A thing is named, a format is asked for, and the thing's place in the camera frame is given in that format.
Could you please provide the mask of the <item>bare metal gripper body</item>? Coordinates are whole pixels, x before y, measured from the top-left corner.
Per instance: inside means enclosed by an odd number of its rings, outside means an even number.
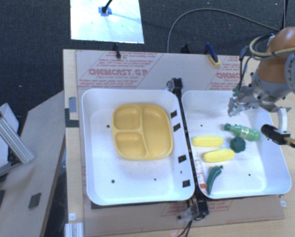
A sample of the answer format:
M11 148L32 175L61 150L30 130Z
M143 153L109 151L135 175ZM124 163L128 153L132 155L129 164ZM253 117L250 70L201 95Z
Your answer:
M268 112L276 111L276 98L270 96L258 86L236 86L233 89L233 99L236 104L246 103L247 110L261 107Z

